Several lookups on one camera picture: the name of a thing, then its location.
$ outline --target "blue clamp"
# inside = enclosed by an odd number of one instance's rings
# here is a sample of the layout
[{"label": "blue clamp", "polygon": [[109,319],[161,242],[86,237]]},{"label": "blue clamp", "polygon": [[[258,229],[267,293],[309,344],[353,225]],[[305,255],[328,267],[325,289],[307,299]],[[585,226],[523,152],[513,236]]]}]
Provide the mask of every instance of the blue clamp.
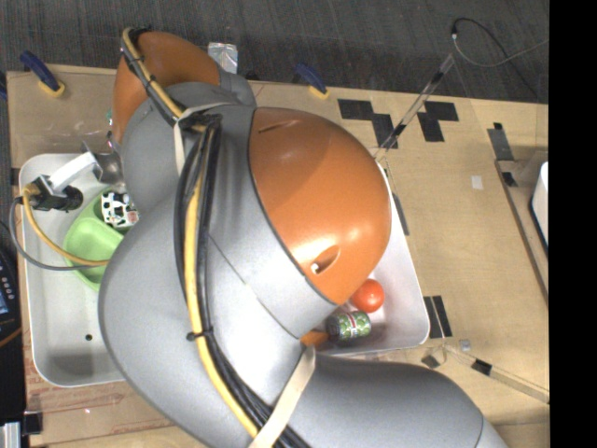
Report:
[{"label": "blue clamp", "polygon": [[295,66],[295,73],[309,83],[310,90],[312,90],[312,93],[315,96],[327,98],[329,91],[324,84],[324,80],[314,68],[311,68],[305,63],[297,63],[297,66]]},{"label": "blue clamp", "polygon": [[0,70],[0,98],[2,98],[4,101],[8,101],[7,76],[1,70]]},{"label": "blue clamp", "polygon": [[58,97],[64,92],[64,84],[56,79],[44,62],[26,49],[19,58],[39,78],[40,88],[50,96]]}]

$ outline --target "green bowl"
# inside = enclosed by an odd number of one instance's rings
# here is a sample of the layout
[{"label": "green bowl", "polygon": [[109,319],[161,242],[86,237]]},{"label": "green bowl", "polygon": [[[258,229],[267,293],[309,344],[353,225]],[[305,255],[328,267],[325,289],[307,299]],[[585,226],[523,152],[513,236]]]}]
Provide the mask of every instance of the green bowl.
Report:
[{"label": "green bowl", "polygon": [[[70,227],[62,247],[65,251],[88,260],[110,259],[122,241],[124,234],[108,226],[102,218],[100,207],[102,194],[93,199]],[[75,265],[66,260],[70,266]],[[100,290],[105,266],[74,271],[76,275],[95,291]]]}]

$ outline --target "black device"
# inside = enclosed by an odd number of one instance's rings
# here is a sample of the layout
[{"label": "black device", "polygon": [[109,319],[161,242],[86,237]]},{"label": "black device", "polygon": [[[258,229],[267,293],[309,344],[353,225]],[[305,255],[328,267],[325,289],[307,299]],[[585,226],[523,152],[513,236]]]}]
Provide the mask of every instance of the black device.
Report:
[{"label": "black device", "polygon": [[22,418],[24,378],[16,268],[8,255],[0,250],[0,426]]}]

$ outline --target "white cable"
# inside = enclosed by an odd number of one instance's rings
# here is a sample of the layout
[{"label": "white cable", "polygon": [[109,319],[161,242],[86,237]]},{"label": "white cable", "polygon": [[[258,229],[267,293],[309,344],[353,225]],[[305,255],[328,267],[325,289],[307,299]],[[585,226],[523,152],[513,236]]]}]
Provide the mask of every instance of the white cable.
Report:
[{"label": "white cable", "polygon": [[536,45],[530,47],[529,49],[524,49],[522,51],[519,51],[518,53],[514,53],[513,55],[508,56],[507,58],[505,58],[501,62],[491,63],[491,64],[485,64],[485,63],[479,63],[479,62],[475,62],[475,61],[471,60],[470,58],[468,58],[462,52],[462,50],[458,46],[458,43],[456,42],[456,34],[452,34],[451,35],[451,39],[454,42],[454,46],[456,47],[456,51],[458,51],[458,53],[460,54],[460,56],[462,56],[469,63],[474,64],[475,66],[480,66],[481,68],[495,68],[496,66],[501,66],[502,64],[507,63],[510,60],[513,60],[514,58],[517,58],[517,57],[523,55],[524,53],[528,53],[529,51],[533,51],[534,49],[537,49],[537,48],[541,47],[542,45],[545,45],[546,43],[549,42],[549,38],[548,38],[547,40],[544,40],[541,43],[537,43]]}]

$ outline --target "yellow cable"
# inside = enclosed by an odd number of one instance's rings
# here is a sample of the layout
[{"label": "yellow cable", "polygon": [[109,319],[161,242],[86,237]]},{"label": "yellow cable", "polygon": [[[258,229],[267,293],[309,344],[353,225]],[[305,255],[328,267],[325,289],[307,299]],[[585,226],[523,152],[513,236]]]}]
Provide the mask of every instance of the yellow cable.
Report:
[{"label": "yellow cable", "polygon": [[161,87],[161,85],[152,77],[152,75],[147,70],[147,67],[143,64],[142,56],[137,51],[137,48],[132,43],[131,38],[129,37],[129,33],[131,32],[132,28],[128,27],[125,28],[124,32],[122,32],[122,39],[124,40],[127,49],[131,52],[134,59],[138,62],[139,68],[143,72],[144,77],[149,82],[148,84],[156,91],[160,99],[168,106],[170,111],[176,116],[176,118],[180,118],[182,115],[182,111],[180,107],[172,100],[172,98],[168,95],[168,93]]},{"label": "yellow cable", "polygon": [[51,249],[53,249],[54,251],[58,252],[60,255],[62,255],[63,257],[69,259],[70,261],[77,263],[77,264],[82,264],[82,265],[90,265],[93,267],[99,267],[99,266],[104,266],[106,265],[110,259],[104,259],[104,260],[87,260],[87,259],[83,259],[80,258],[79,256],[76,256],[74,254],[71,254],[70,252],[65,251],[64,249],[62,249],[61,247],[57,246],[56,244],[54,244],[49,237],[47,237],[47,235],[42,231],[42,229],[39,227],[39,225],[37,224],[37,221],[34,218],[34,213],[33,210],[31,208],[31,203],[29,201],[29,197],[36,195],[38,193],[38,190],[35,186],[28,184],[26,185],[21,193],[22,196],[22,205],[25,209],[25,215],[27,216],[27,220],[29,220],[29,223],[31,224],[31,227],[34,229],[35,233],[39,236],[39,238],[44,241],[47,245],[49,245],[49,247]]},{"label": "yellow cable", "polygon": [[[205,166],[203,165],[199,174],[197,185],[195,186],[195,189],[188,204],[185,221],[186,230],[184,240],[185,292],[187,295],[188,316],[190,318],[193,333],[197,334],[202,333],[203,324],[201,321],[201,313],[199,310],[199,299],[197,296],[197,279],[195,275],[195,267],[197,261],[197,241],[195,236],[197,232],[198,223],[197,215],[199,199],[201,196],[201,182],[203,180],[202,176],[204,171]],[[207,346],[205,338],[198,337],[195,339],[195,342],[197,344],[197,349],[199,350],[201,362],[212,382],[212,385],[214,385],[215,389],[220,394],[220,397],[222,397],[224,402],[229,406],[229,408],[241,422],[243,427],[247,430],[249,435],[252,438],[254,438],[258,433],[257,427],[244,412],[243,408],[239,405],[237,400],[232,396],[228,386],[220,377],[220,374],[218,373],[215,367],[215,363],[209,352],[209,348]]]},{"label": "yellow cable", "polygon": [[14,339],[21,332],[22,332],[22,328],[18,328],[14,332],[12,332],[10,335],[8,335],[4,340],[0,341],[0,348],[5,346],[6,344],[8,344],[8,342],[10,342],[12,339]]}]

